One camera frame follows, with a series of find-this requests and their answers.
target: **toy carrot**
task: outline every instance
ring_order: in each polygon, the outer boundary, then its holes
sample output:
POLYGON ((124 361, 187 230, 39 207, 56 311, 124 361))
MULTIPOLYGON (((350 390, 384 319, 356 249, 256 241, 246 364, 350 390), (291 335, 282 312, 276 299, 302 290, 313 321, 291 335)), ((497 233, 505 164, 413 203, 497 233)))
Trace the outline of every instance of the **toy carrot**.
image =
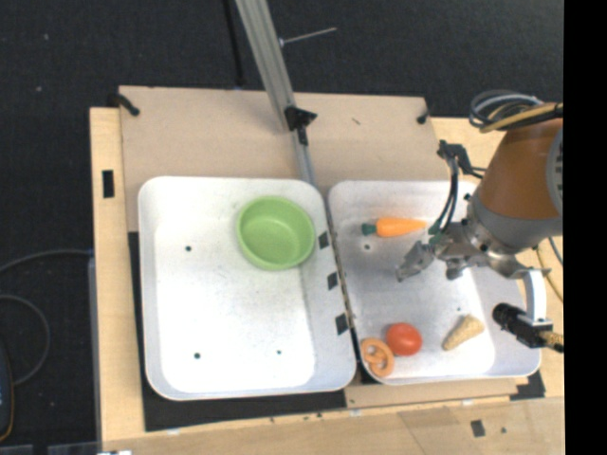
POLYGON ((375 224, 363 224, 362 234, 376 234, 382 238, 402 236, 409 232, 426 227, 425 221, 419 219, 407 219, 402 217, 382 217, 375 224))

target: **black device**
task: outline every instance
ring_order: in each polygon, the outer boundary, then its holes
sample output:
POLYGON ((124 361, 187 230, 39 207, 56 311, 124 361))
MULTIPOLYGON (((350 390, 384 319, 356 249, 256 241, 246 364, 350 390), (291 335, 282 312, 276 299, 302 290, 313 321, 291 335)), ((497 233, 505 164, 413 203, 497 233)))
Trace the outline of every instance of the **black device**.
POLYGON ((9 436, 12 428, 12 390, 9 356, 0 339, 0 442, 9 436))

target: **toy tomato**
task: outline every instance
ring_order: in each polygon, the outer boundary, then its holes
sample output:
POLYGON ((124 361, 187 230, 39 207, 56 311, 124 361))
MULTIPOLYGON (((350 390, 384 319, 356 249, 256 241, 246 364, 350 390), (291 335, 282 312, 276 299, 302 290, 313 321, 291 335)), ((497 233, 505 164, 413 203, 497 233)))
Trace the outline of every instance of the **toy tomato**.
POLYGON ((395 323, 386 334, 386 343, 396 355, 413 355, 421 349, 422 337, 410 323, 395 323))

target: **red tomato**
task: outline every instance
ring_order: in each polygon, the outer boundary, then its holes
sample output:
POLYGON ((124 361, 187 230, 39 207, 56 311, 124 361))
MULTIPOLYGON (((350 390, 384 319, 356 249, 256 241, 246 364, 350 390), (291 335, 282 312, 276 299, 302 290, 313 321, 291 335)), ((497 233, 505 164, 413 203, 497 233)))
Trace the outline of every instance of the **red tomato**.
POLYGON ((410 323, 395 323, 388 329, 386 343, 396 355, 413 355, 421 349, 422 338, 410 323))

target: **green bowl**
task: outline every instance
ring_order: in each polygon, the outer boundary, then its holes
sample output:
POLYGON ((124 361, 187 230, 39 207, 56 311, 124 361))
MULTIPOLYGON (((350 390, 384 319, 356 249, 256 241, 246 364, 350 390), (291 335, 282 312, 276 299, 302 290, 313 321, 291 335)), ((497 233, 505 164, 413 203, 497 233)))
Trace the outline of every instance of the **green bowl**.
POLYGON ((316 241, 310 216, 283 197, 259 197, 246 204, 236 231, 243 254, 266 270, 297 266, 310 256, 316 241))

